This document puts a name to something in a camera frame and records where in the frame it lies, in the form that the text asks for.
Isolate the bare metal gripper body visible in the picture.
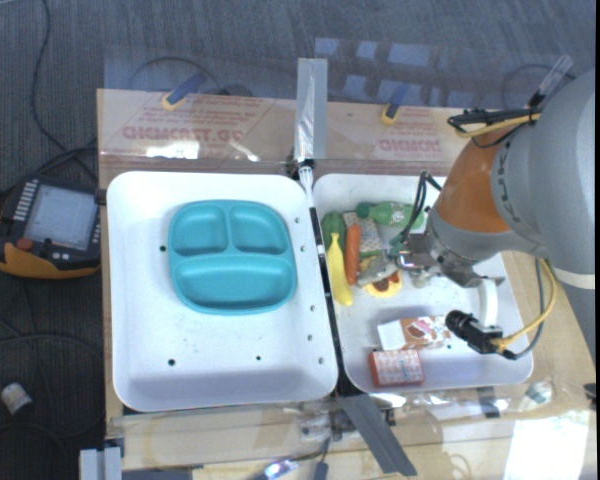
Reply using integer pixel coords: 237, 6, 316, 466
395, 232, 482, 289

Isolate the yellow pizza slice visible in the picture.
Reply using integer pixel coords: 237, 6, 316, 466
364, 269, 404, 299

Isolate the green plastic bottle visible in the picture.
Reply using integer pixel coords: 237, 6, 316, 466
355, 201, 426, 231

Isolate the patterned pale packet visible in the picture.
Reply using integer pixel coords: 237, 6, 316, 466
342, 211, 384, 260

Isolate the white and brown carton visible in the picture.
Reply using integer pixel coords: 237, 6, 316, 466
377, 315, 454, 352

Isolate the orange carrot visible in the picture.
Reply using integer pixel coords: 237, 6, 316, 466
343, 224, 364, 287

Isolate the yellow banana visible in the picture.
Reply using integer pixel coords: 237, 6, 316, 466
326, 232, 355, 308

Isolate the dark green toy vegetable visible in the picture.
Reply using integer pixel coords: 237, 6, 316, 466
321, 211, 348, 243

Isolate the thin black and white rod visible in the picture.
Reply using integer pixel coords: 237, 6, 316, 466
298, 165, 345, 395

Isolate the white plastic tray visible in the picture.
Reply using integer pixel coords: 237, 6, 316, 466
312, 172, 535, 395
105, 170, 340, 413

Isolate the orange patterned carton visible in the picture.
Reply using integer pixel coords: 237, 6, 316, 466
368, 348, 426, 389

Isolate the blue divided plate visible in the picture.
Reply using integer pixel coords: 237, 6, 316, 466
167, 199, 299, 316

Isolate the brown cardboard board, red print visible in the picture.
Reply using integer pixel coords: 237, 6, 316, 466
95, 87, 597, 472

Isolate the small grey can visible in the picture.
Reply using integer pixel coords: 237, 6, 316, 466
0, 381, 34, 416

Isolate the black cylinder on white bracket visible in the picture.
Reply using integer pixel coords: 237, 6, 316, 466
444, 276, 505, 356

